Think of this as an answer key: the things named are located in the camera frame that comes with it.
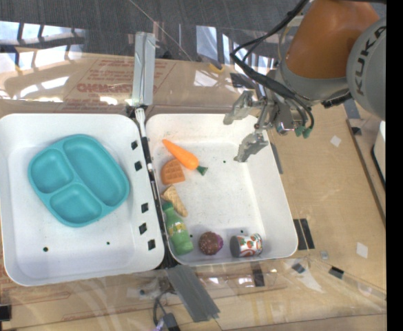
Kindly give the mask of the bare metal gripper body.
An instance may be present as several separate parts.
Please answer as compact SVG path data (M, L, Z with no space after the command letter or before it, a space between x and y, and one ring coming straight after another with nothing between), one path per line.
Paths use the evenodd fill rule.
M260 111L255 123L255 133L263 130L275 130L280 135L295 130L291 107L286 101L281 101L278 96L263 97L255 102L255 107Z

